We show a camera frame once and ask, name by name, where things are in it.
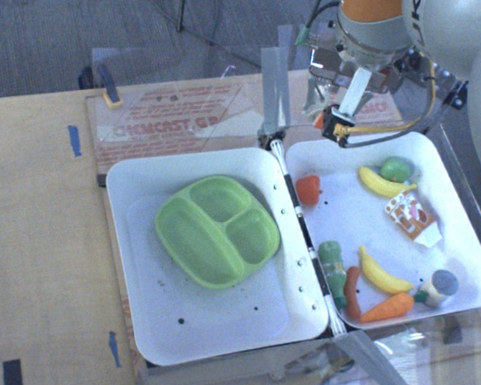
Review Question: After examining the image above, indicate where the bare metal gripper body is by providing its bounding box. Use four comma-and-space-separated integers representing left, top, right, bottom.
304, 24, 391, 103

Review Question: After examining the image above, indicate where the red-orange toy pepper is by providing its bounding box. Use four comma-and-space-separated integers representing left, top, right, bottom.
293, 173, 326, 208

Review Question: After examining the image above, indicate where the thin black and white rod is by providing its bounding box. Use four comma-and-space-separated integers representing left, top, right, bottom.
268, 133, 348, 341

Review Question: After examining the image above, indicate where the green apple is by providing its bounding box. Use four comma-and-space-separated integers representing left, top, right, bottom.
376, 153, 414, 186

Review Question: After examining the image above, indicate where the yellow banana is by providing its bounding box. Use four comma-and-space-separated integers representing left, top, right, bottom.
357, 240, 415, 298
357, 159, 419, 203

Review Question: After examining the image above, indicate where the white plastic tray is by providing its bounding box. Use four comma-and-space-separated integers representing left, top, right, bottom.
102, 138, 333, 371
282, 120, 481, 337

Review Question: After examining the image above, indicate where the orange and white carton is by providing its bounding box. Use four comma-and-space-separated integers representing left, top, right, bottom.
382, 185, 445, 253

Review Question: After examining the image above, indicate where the brown cardboard board red print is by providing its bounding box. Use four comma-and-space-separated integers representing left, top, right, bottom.
84, 55, 431, 377

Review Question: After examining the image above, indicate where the green bottle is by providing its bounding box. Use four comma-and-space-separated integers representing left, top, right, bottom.
316, 238, 352, 311

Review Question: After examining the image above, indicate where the green divided plate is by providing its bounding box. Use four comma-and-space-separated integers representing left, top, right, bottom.
149, 168, 286, 297

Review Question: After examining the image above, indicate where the red-brown sausage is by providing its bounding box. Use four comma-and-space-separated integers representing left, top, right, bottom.
340, 264, 367, 322

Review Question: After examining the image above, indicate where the orange carrot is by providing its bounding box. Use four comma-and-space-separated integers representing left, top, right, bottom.
356, 289, 430, 325

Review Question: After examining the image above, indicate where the small white can grey lid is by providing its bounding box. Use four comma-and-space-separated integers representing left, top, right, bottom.
417, 267, 462, 310

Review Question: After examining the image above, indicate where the black cylinder on white bracket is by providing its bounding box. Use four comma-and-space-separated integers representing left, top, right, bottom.
314, 65, 380, 144

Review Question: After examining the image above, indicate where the black block with thin wires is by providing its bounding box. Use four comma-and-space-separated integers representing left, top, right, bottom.
256, 126, 289, 151

